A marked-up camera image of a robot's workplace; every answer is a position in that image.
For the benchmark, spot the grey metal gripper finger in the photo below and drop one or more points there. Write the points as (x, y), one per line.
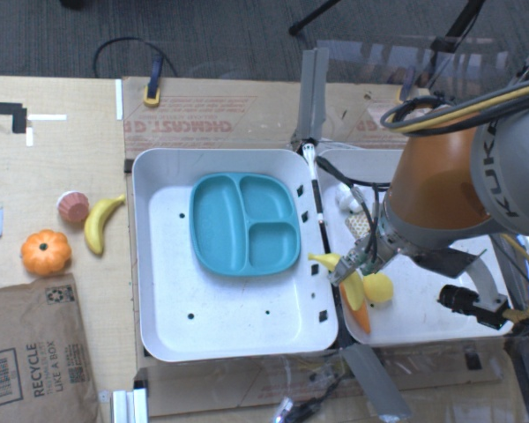
(341, 273)

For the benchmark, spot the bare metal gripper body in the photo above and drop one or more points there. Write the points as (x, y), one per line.
(385, 247)

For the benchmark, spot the yellow banana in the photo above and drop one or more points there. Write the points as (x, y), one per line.
(357, 293)
(96, 225)

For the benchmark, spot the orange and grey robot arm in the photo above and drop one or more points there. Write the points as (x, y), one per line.
(441, 192)

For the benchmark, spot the beige patterned biscuit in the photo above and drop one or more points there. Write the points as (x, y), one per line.
(357, 226)

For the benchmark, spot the yellow ball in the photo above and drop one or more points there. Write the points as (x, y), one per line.
(379, 288)

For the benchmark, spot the orange carrot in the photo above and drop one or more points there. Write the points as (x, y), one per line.
(363, 320)

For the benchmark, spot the white lumpy toy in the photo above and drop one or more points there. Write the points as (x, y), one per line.
(346, 200)

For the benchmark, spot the white plastic tray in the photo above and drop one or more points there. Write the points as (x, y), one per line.
(419, 315)
(229, 315)

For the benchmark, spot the thin black and white rod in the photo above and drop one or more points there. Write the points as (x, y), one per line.
(316, 192)

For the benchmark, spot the blue divided plate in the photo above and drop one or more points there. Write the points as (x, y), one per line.
(220, 223)

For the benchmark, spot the brown cardboard board, red print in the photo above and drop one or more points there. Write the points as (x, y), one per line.
(203, 108)

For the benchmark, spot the black tripod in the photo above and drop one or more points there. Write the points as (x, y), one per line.
(330, 3)

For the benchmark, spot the pink cupcake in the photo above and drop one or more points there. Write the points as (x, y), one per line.
(73, 207)

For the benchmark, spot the orange pumpkin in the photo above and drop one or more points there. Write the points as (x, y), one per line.
(46, 254)

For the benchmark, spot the brown paper mailer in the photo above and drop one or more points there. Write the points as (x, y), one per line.
(31, 346)

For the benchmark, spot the black cylinder on white bracket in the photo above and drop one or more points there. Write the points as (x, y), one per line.
(460, 299)

